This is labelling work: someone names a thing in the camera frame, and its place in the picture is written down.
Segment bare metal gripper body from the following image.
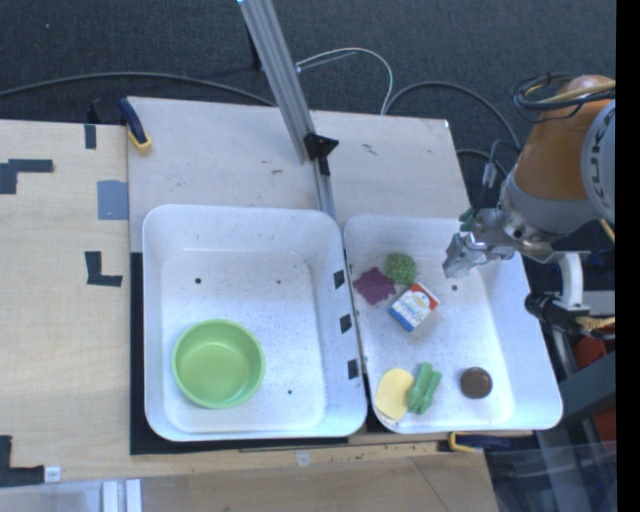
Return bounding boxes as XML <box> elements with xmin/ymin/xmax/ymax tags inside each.
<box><xmin>466</xmin><ymin>206</ymin><xmax>562</xmax><ymax>263</ymax></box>

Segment green dotted ball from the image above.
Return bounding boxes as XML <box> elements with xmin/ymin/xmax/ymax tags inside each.
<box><xmin>384</xmin><ymin>252</ymin><xmax>419</xmax><ymax>287</ymax></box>

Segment white and blue carton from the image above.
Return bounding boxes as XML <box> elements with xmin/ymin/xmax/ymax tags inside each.
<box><xmin>387</xmin><ymin>281</ymin><xmax>442</xmax><ymax>333</ymax></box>

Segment purple grapes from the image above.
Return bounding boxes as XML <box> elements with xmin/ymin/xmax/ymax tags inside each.
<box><xmin>352</xmin><ymin>266</ymin><xmax>398</xmax><ymax>307</ymax></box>

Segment white plastic tray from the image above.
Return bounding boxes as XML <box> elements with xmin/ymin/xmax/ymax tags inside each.
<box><xmin>141</xmin><ymin>203</ymin><xmax>369</xmax><ymax>443</ymax></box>
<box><xmin>343</xmin><ymin>214</ymin><xmax>565</xmax><ymax>436</ymax></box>

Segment brown round biscuit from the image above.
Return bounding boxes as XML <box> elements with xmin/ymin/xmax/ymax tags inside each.
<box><xmin>459</xmin><ymin>366</ymin><xmax>494</xmax><ymax>400</ymax></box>

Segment green beans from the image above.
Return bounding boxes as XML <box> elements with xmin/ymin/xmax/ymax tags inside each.
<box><xmin>406</xmin><ymin>361</ymin><xmax>444</xmax><ymax>416</ymax></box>

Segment thin rod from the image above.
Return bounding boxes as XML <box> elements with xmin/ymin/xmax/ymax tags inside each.
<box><xmin>313</xmin><ymin>155</ymin><xmax>372</xmax><ymax>432</ymax></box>

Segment yellow slice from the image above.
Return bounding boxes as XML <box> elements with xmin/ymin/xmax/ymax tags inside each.
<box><xmin>374</xmin><ymin>367</ymin><xmax>416</xmax><ymax>422</ymax></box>

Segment black block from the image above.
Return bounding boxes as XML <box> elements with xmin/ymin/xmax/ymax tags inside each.
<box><xmin>303</xmin><ymin>131</ymin><xmax>340</xmax><ymax>176</ymax></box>

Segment pale flat board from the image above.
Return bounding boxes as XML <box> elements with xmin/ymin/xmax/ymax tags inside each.
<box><xmin>126</xmin><ymin>96</ymin><xmax>534</xmax><ymax>443</ymax></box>

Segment green bowl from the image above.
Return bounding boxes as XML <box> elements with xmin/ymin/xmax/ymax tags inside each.
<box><xmin>171</xmin><ymin>318</ymin><xmax>267</xmax><ymax>410</ymax></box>

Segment black cylinder on white bracket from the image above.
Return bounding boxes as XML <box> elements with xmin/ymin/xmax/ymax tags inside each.
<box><xmin>524</xmin><ymin>251</ymin><xmax>604</xmax><ymax>337</ymax></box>

